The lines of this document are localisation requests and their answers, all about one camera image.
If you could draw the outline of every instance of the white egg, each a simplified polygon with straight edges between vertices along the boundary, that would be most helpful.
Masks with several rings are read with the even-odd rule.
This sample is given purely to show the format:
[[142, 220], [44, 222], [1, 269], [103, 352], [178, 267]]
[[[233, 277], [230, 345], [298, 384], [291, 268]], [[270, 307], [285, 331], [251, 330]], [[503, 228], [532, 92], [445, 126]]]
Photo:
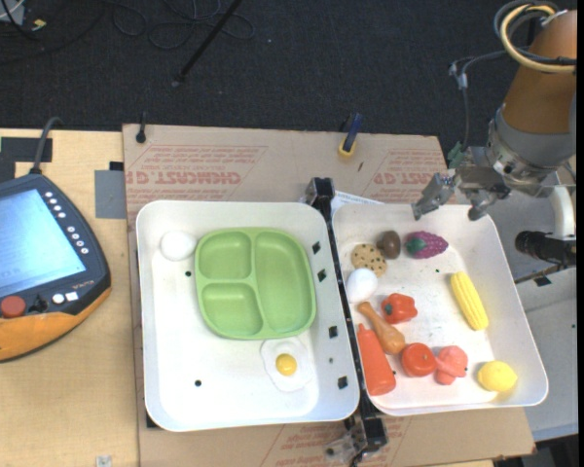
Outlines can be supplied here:
[[296, 391], [315, 378], [310, 352], [299, 338], [266, 339], [260, 352], [267, 374], [281, 391]]
[[346, 289], [349, 303], [368, 300], [379, 287], [379, 278], [370, 269], [354, 269], [348, 276]]
[[169, 261], [182, 261], [191, 256], [197, 247], [197, 239], [189, 233], [170, 231], [163, 235], [160, 249]]

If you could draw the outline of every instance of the button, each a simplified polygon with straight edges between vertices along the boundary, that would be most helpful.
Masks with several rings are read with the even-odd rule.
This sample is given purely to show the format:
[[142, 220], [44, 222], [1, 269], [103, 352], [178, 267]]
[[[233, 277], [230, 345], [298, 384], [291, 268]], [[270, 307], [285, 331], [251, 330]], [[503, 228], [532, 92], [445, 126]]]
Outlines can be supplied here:
[[20, 296], [7, 296], [0, 303], [0, 311], [5, 318], [22, 316], [26, 311], [26, 301]]

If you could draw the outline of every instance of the toy cookie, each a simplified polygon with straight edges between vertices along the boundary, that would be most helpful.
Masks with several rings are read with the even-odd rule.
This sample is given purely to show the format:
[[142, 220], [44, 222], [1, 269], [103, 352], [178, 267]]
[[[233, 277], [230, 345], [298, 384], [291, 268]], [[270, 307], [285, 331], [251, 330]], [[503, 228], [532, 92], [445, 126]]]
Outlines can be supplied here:
[[376, 276], [387, 270], [387, 263], [381, 250], [374, 244], [357, 244], [350, 254], [352, 265], [356, 269], [370, 269]]

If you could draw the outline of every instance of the yellow corn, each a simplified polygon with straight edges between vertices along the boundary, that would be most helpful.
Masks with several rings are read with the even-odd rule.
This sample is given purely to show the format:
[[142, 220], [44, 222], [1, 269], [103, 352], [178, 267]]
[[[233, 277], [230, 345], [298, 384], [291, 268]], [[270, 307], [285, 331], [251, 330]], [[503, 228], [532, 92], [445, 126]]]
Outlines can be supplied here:
[[450, 285], [469, 326], [475, 331], [486, 329], [489, 317], [469, 275], [464, 271], [454, 273], [450, 277]]

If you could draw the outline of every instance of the divided green plate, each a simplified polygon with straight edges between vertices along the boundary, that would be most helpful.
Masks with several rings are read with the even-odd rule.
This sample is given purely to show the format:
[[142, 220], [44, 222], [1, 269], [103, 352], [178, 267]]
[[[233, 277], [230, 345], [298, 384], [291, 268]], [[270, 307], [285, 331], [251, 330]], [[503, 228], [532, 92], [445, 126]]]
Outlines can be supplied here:
[[315, 317], [307, 253], [295, 237], [277, 229], [207, 233], [195, 252], [195, 281], [205, 323], [225, 338], [296, 336]]

